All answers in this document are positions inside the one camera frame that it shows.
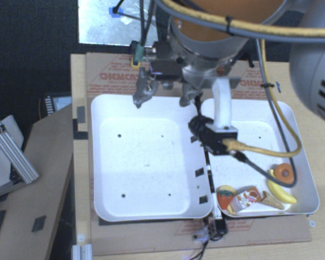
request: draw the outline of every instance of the toy food package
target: toy food package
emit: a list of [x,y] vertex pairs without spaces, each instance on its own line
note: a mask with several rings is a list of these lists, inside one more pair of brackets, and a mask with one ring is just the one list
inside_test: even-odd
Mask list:
[[255,202],[263,200],[263,198],[264,194],[261,191],[260,187],[254,186],[235,196],[230,202],[230,205],[235,212],[239,212],[254,204]]

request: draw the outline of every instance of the wire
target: wire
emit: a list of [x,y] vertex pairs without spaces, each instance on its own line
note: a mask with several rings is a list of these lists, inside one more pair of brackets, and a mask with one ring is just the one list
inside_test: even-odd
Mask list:
[[246,164],[248,164],[249,166],[251,166],[252,168],[254,168],[254,170],[256,170],[257,172],[261,173],[263,176],[265,176],[267,179],[272,180],[274,183],[277,183],[283,187],[287,187],[287,188],[292,188],[296,185],[297,183],[297,177],[296,177],[296,171],[295,171],[295,167],[294,167],[294,182],[292,182],[291,184],[287,184],[284,183],[278,179],[276,179],[275,177],[273,177],[272,175],[270,175],[269,173],[267,173],[266,171],[264,171],[262,168],[260,168],[259,166],[257,166],[256,164],[254,164],[252,161],[250,161],[248,159],[248,157],[240,152],[237,151],[236,153],[230,153],[231,156],[233,156],[234,158],[236,158],[238,161],[240,162],[244,162]]
[[217,242],[217,241],[221,240],[223,238],[223,236],[224,235],[219,235],[219,237],[217,237],[217,235],[215,235],[212,238],[210,238],[210,240],[213,242]]
[[140,0],[140,20],[141,20],[140,44],[141,44],[141,46],[144,46],[146,44],[147,35],[148,35],[148,31],[149,31],[151,23],[152,23],[154,12],[155,12],[155,1],[151,0],[149,3],[149,8],[148,8],[147,23],[145,25],[144,0]]
[[[258,51],[257,54],[258,54],[260,69],[261,69],[261,71],[263,71],[264,70],[264,68],[263,68],[263,60],[262,60],[262,57],[261,57],[261,53],[259,53],[259,51],[260,51],[260,42],[259,42],[259,40],[256,40],[256,48],[257,48],[257,51]],[[266,80],[266,76],[264,76],[263,72],[261,72],[261,75],[262,75],[263,84],[267,85],[268,81]],[[285,137],[285,134],[283,132],[283,128],[282,128],[281,122],[280,122],[280,120],[278,118],[277,112],[276,112],[276,110],[274,108],[274,105],[273,105],[273,102],[272,102],[272,97],[271,97],[271,94],[270,94],[268,88],[265,88],[265,93],[266,93],[267,100],[268,100],[269,106],[271,108],[272,114],[273,114],[273,116],[275,118],[279,133],[280,133],[280,135],[282,137],[285,150],[290,152],[289,144],[288,144],[287,139]],[[293,187],[297,183],[297,173],[296,173],[296,167],[295,167],[295,163],[294,163],[293,158],[290,157],[289,161],[290,161],[290,164],[291,164],[292,173],[294,175],[294,181],[291,183],[291,185],[292,185],[291,187]]]
[[325,28],[287,28],[234,19],[231,20],[231,26],[229,27],[229,22],[224,16],[216,16],[190,9],[172,0],[155,1],[158,6],[173,16],[238,36],[264,38],[277,42],[325,43]]
[[[260,40],[259,43],[260,43],[260,45],[259,45],[258,50],[259,50],[259,54],[261,57],[261,63],[262,63],[262,67],[263,67],[262,74],[265,77],[266,82],[269,82],[268,73],[267,73],[267,65],[266,65],[265,41]],[[301,144],[300,138],[295,133],[295,131],[293,130],[293,128],[287,121],[286,117],[284,116],[271,88],[269,88],[268,91],[269,91],[271,100],[272,100],[273,104],[275,105],[280,118],[282,119],[282,121],[283,121],[284,125],[286,126],[286,128],[288,129],[289,133],[292,135],[292,137],[296,141],[297,148],[292,152],[290,152],[290,151],[289,152],[276,152],[276,151],[272,151],[272,150],[268,150],[268,149],[264,149],[264,148],[248,146],[240,141],[237,141],[236,139],[224,139],[222,143],[227,147],[227,151],[253,151],[256,153],[261,153],[261,154],[274,156],[274,157],[282,157],[282,158],[285,158],[285,157],[290,158],[290,157],[293,157],[300,153],[300,151],[302,149],[302,144]]]
[[197,259],[198,257],[199,257],[198,260],[201,260],[202,257],[204,256],[204,253],[205,253],[206,247],[207,247],[207,245],[208,245],[208,242],[209,242],[208,240],[205,241],[204,246],[202,247],[201,251],[200,251],[198,254],[196,254],[194,257],[189,258],[188,260],[195,260],[195,259]]
[[140,0],[140,18],[141,18],[141,41],[142,46],[145,45],[144,35],[145,35],[145,12],[144,12],[144,0]]

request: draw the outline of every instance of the white plastic tray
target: white plastic tray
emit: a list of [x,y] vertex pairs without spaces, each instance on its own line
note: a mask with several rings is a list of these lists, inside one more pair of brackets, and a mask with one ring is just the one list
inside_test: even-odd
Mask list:
[[[101,218],[115,222],[209,214],[203,150],[190,142],[188,129],[195,106],[180,108],[178,98],[154,97],[137,109],[131,96],[100,95],[91,111],[94,204]],[[200,168],[204,174],[196,177]]]
[[[280,103],[298,132],[292,110]],[[196,115],[194,105],[180,108],[177,97],[153,97],[140,109],[131,96],[100,95],[92,102],[94,157],[94,204],[108,221],[200,218],[212,207],[203,149],[190,142],[188,122]],[[213,100],[202,105],[213,117]],[[233,100],[233,125],[238,139],[249,145],[284,151],[283,142],[266,101]],[[291,150],[295,143],[285,132]],[[268,170],[288,159],[246,152],[250,160]],[[231,156],[210,154],[215,187],[231,185],[238,192],[259,185],[268,191],[266,179]],[[259,217],[313,213],[319,198],[304,150],[294,157],[298,181],[286,189],[297,198],[294,205],[277,210],[257,203],[233,217]],[[204,174],[196,177],[196,170]]]
[[[202,114],[212,118],[214,115],[213,105],[213,99],[206,100],[202,104]],[[279,102],[279,105],[292,128],[299,134],[291,108],[282,102]],[[285,151],[283,141],[267,101],[233,100],[232,120],[232,125],[238,129],[239,141],[274,151]],[[287,137],[290,150],[292,151],[296,148],[295,141],[285,129],[284,125],[282,127]],[[245,152],[245,154],[252,162],[264,170],[274,168],[281,163],[289,163],[289,159],[287,158],[275,158],[254,152]],[[297,184],[294,188],[283,189],[297,199],[296,204],[285,204],[284,210],[277,210],[261,203],[255,203],[235,215],[232,215],[226,210],[224,212],[229,216],[238,218],[310,214],[315,212],[319,207],[319,197],[304,149],[293,159],[297,172]],[[247,164],[239,162],[231,156],[214,157],[211,154],[210,162],[215,187],[230,185],[240,193],[250,186],[259,185],[262,190],[269,192],[266,178]]]

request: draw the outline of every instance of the wooden table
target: wooden table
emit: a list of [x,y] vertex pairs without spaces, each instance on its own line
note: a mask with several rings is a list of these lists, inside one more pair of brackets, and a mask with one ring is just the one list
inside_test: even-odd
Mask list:
[[[325,122],[308,111],[296,97],[290,83],[287,63],[268,63],[272,82],[278,81],[281,93],[275,88],[278,100],[287,103],[294,111],[310,168],[320,198],[318,211],[308,219],[315,227],[310,228],[312,242],[243,246],[221,249],[207,249],[204,260],[208,259],[325,259]],[[73,118],[77,108],[87,105],[86,56],[72,55],[72,96]],[[78,125],[78,131],[88,131],[87,120]],[[74,172],[76,199],[76,233],[79,245],[91,243],[89,213],[89,171],[88,147],[84,140],[74,141]],[[95,260],[165,260],[188,259],[193,251],[171,251],[136,253],[130,255],[96,256]]]
[[50,258],[72,174],[71,114],[67,106],[31,130],[24,154],[40,177],[0,201],[0,260]]

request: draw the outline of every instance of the cardboard sheet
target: cardboard sheet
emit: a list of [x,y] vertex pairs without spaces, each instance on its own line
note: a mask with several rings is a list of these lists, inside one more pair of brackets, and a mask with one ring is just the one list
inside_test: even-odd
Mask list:
[[[88,109],[93,98],[104,93],[133,94],[138,70],[132,69],[130,55],[87,54]],[[258,63],[250,68],[247,62],[238,61],[229,76],[240,77],[232,90],[234,99],[266,99],[261,87]],[[157,95],[179,96],[178,84],[170,91],[158,90]],[[205,98],[211,92],[205,91]],[[88,111],[89,132],[89,186],[93,255],[130,254],[136,252],[171,251],[200,248],[192,235],[204,227],[201,219],[158,220],[149,222],[109,223],[97,216],[94,210],[94,178],[92,163],[91,114]],[[227,221],[229,233],[210,248],[258,244],[306,242],[311,240],[308,223],[303,215]]]

